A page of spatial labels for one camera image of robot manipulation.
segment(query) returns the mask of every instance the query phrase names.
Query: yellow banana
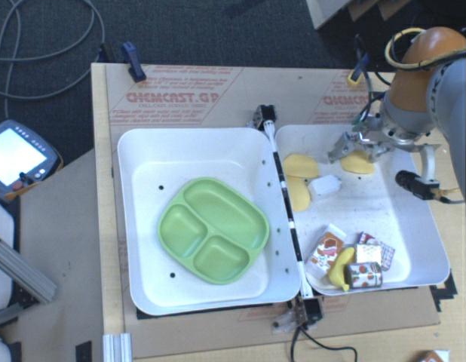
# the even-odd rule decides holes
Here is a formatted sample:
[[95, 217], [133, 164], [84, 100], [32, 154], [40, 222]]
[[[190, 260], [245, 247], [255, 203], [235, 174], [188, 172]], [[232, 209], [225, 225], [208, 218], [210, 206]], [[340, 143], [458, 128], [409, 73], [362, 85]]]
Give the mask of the yellow banana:
[[348, 291], [349, 289], [349, 285], [345, 283], [344, 268], [347, 264], [354, 261], [354, 255], [355, 249], [353, 247], [343, 248], [328, 273], [330, 283], [341, 287], [344, 291]]

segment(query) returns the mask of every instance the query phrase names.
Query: screen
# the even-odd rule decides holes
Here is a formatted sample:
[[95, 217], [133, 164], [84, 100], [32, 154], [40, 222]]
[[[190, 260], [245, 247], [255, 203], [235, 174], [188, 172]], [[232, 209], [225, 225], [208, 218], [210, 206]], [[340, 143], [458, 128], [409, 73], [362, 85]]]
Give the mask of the screen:
[[6, 186], [47, 159], [12, 129], [0, 133], [0, 182]]

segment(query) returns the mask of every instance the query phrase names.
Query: white tray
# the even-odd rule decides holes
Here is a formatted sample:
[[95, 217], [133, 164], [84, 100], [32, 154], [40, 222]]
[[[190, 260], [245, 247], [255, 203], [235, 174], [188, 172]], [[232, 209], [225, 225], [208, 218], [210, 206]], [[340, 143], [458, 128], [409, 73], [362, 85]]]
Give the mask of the white tray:
[[[276, 135], [282, 161], [293, 153], [308, 155], [317, 161], [320, 176], [332, 174], [342, 180], [337, 193], [314, 199], [307, 210], [294, 213], [304, 260], [331, 222], [347, 233], [346, 244], [357, 242], [361, 232], [368, 232], [395, 249], [391, 268], [383, 273], [381, 290], [444, 282], [449, 276], [449, 261], [429, 204], [402, 189], [394, 179], [399, 170], [416, 173], [411, 155], [396, 149], [375, 163], [373, 174], [346, 172], [339, 161], [331, 164], [327, 157], [344, 131], [350, 132], [351, 126], [288, 125]], [[324, 295], [346, 294], [327, 278], [308, 277], [308, 282]], [[378, 289], [350, 289], [347, 293]]]
[[[300, 277], [271, 144], [248, 127], [134, 129], [118, 142], [130, 292], [136, 307], [160, 316], [286, 302]], [[189, 181], [210, 176], [252, 201], [268, 218], [264, 250], [237, 281], [210, 284], [161, 246], [156, 225]]]

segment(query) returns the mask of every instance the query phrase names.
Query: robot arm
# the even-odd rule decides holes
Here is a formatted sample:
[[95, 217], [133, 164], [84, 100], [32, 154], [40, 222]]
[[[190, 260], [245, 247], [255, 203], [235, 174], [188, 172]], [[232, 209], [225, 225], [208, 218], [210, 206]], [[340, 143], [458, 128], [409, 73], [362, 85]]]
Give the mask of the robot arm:
[[[410, 32], [418, 35], [402, 62], [397, 62], [391, 56], [393, 43]], [[420, 152], [423, 172], [422, 176], [414, 176], [425, 184], [425, 189], [434, 182], [437, 146], [415, 142], [438, 128], [449, 144], [452, 165], [465, 200], [466, 38], [445, 27], [408, 29], [396, 34], [387, 44], [385, 57], [397, 71], [382, 97], [379, 113], [364, 117], [354, 127], [354, 133], [344, 133], [329, 153], [329, 160], [334, 162], [356, 149], [366, 150], [371, 162], [393, 149]], [[396, 180], [408, 189], [406, 178]], [[409, 190], [424, 199], [434, 197], [429, 189], [423, 195]]]

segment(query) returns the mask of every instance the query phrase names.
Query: wooden table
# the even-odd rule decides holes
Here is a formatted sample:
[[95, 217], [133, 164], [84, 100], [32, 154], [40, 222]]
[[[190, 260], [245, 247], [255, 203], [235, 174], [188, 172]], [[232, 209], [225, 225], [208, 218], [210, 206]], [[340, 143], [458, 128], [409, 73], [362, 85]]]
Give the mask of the wooden table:
[[[103, 293], [103, 327], [105, 334], [119, 335], [125, 331], [123, 299], [118, 256], [115, 213], [115, 192], [111, 176], [112, 152], [109, 129], [106, 65], [92, 65], [94, 101], [94, 135], [97, 166], [97, 202], [99, 211], [100, 263]], [[434, 131], [429, 143], [440, 143], [437, 150], [436, 177], [443, 188], [456, 187], [449, 158], [449, 147], [440, 133]], [[420, 158], [414, 157], [419, 167]], [[457, 287], [454, 299], [441, 303], [440, 324], [402, 330], [389, 330], [350, 336], [323, 338], [328, 346], [352, 346], [359, 360], [395, 360], [415, 362], [429, 350], [449, 349], [450, 360], [466, 360], [466, 207], [465, 204], [445, 205], [431, 201], [434, 220], [452, 266]], [[290, 343], [279, 342], [250, 347], [204, 351], [187, 355], [168, 355], [141, 359], [144, 361], [216, 361], [222, 360], [289, 360]], [[354, 360], [351, 351], [332, 352], [320, 349], [300, 336], [296, 345], [296, 360]]]

